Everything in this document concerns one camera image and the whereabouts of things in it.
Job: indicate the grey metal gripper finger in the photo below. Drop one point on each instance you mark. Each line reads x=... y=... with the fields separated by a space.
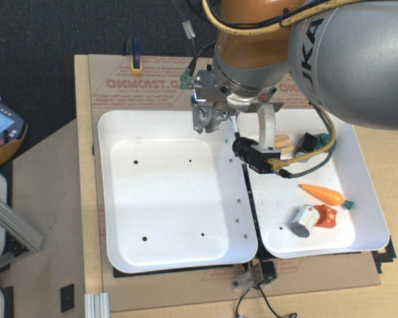
x=199 y=119
x=215 y=119

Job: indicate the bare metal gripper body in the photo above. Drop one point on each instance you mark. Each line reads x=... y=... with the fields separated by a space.
x=208 y=91

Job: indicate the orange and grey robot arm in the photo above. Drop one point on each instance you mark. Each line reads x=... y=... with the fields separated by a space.
x=348 y=61

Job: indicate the brown cardboard board red print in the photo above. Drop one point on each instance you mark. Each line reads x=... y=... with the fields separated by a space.
x=146 y=84

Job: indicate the tan bread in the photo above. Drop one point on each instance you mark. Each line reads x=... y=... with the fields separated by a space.
x=284 y=143

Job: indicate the white plastic tray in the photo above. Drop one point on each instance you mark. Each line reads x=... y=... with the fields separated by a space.
x=172 y=197
x=285 y=194

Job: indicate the thin black rod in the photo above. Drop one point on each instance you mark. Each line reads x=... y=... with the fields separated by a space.
x=252 y=207

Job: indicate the green broccoli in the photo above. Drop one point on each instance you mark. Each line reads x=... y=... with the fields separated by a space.
x=325 y=139

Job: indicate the orange carrot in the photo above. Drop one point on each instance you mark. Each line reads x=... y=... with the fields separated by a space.
x=325 y=194

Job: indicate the white can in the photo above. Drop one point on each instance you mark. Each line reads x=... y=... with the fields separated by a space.
x=303 y=222

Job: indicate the red packet with yellow star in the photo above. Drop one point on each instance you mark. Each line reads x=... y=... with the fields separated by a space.
x=326 y=217

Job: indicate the black cylinder on white bracket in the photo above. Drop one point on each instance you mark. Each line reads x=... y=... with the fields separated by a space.
x=257 y=159

